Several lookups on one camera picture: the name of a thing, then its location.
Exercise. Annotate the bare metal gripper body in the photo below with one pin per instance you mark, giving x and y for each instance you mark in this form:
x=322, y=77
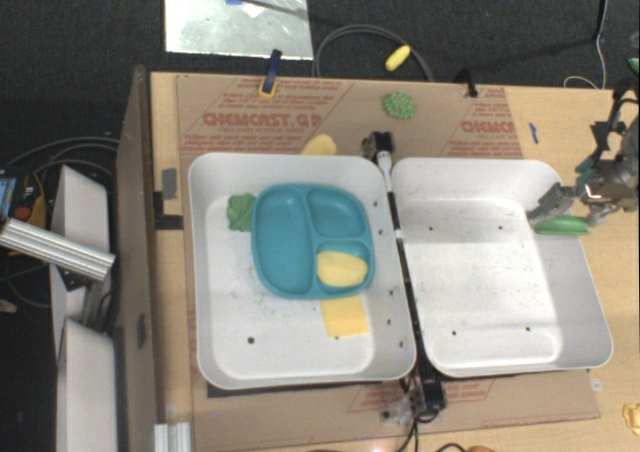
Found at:
x=620, y=185

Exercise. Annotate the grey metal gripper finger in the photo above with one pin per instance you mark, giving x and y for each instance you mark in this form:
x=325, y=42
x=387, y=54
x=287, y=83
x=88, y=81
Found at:
x=552, y=200
x=600, y=214

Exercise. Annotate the green pea pod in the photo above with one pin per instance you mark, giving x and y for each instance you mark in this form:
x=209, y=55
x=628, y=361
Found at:
x=560, y=225

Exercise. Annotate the white plastic tray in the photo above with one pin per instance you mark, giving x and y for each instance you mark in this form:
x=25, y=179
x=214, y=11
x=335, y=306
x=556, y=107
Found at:
x=480, y=290
x=280, y=340

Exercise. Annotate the brown cardboard board red print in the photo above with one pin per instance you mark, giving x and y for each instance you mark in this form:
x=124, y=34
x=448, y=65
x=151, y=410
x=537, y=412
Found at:
x=425, y=110

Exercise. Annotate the thin black and white rod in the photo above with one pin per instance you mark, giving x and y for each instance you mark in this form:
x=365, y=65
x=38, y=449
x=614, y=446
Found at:
x=406, y=265

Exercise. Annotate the green spotted round toy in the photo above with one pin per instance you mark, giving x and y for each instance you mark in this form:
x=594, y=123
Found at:
x=398, y=105

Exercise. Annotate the yellow corn cob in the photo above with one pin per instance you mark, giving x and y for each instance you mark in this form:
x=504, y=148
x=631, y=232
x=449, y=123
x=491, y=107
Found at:
x=397, y=58

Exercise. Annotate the yellow oval toy food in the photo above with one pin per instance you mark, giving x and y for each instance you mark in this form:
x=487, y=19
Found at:
x=341, y=269

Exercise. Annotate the yellow flat cheese slice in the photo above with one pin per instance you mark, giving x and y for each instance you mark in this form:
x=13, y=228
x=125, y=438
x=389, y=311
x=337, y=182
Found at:
x=346, y=319

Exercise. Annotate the yellow round toy food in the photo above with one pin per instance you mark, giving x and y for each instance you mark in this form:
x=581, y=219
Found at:
x=320, y=145

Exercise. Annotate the blue divided plate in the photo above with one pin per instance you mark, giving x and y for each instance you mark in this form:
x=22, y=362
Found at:
x=280, y=240

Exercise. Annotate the green lettuce leaf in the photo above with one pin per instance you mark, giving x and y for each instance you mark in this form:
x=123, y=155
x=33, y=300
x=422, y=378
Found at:
x=239, y=212

